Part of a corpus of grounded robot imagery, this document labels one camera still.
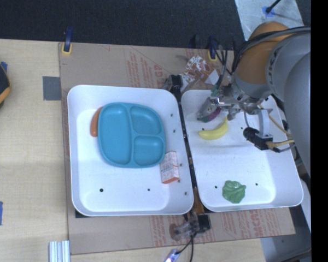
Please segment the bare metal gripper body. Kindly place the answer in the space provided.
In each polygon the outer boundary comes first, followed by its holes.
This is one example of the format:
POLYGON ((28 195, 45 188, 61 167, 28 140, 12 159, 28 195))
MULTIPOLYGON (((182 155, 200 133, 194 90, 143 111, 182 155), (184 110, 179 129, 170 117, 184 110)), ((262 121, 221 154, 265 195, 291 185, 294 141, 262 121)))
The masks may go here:
POLYGON ((236 84, 214 86, 211 92, 211 97, 215 98, 219 106, 239 109, 248 114, 253 114, 263 101, 262 98, 253 98, 247 95, 236 84))

